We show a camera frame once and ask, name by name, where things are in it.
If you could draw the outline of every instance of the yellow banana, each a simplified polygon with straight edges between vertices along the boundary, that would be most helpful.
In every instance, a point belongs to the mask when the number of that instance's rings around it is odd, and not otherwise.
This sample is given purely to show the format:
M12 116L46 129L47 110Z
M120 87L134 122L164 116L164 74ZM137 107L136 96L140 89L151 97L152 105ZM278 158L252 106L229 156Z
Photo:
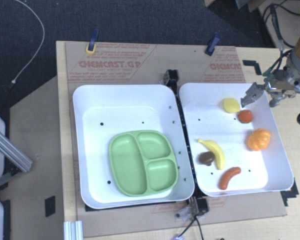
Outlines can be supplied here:
M213 140L202 140L198 138L198 142L214 153L216 167L222 170L226 163L226 157L221 147Z

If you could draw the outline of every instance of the white cable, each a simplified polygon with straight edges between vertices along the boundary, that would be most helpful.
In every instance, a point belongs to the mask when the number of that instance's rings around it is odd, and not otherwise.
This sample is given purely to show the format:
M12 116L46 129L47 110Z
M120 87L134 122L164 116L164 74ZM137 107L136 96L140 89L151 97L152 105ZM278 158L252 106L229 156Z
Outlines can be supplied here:
M15 0L17 1L18 3L22 4L23 6L27 7L33 14L34 16L38 19L38 21L40 22L41 24L41 27L42 27L42 40L41 40L41 43L38 47L38 49L36 50L35 54L32 56L32 58L30 59L30 61L20 70L20 72L16 75L16 77L11 81L11 84L10 84L10 89L13 87L13 85L16 83L17 81L17 78L21 75L21 73L26 69L26 67L33 61L33 59L37 56L39 50L41 49L43 43L44 43L44 40L45 40L45 35L46 35L46 32L45 32L45 27L42 23L42 21L40 20L39 16L28 6L26 5L24 2L21 2L20 0Z

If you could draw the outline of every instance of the toy food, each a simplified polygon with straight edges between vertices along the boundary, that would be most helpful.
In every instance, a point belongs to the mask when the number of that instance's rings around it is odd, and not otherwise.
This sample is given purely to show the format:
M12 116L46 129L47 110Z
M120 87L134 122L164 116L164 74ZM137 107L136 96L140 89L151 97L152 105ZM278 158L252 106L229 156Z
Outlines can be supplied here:
M211 151L200 153L198 162L202 165L210 166L215 160L215 154Z
M259 128L252 132L248 137L247 145L254 151L264 150L270 142L270 131Z
M254 116L252 115L251 110L245 109L245 110L241 110L238 113L238 118L242 123L248 124L248 123L252 122Z
M226 190L228 187L229 181L232 179L233 176L238 175L241 173L240 167L232 167L229 170L227 170L220 180L219 188L221 190Z
M216 167L222 170L226 163L226 158L221 147L213 140L202 140L198 138L198 142L203 144L207 149L209 149L214 154L214 159Z
M235 98L225 98L223 108L228 113L237 113L240 111L240 104Z

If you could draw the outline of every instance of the yellow clamp pad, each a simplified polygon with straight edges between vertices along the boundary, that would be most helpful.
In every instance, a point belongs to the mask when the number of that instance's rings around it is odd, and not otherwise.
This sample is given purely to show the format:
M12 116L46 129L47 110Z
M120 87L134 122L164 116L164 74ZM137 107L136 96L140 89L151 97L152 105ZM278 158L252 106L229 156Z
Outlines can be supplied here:
M96 51L97 44L96 44L96 43L94 44L92 50L88 50L89 44L90 44L90 43L88 43L88 44L86 45L85 52L86 52L87 54L89 54L89 55L93 55L93 54L95 53L95 51Z

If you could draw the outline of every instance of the green divided plate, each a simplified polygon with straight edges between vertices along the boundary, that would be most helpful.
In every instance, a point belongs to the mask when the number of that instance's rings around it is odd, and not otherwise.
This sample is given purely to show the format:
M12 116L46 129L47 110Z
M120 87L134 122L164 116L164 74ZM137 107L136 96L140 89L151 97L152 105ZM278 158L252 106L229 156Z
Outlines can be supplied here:
M155 130L137 130L113 137L109 144L112 174L124 194L140 197L173 188L178 166L168 139Z

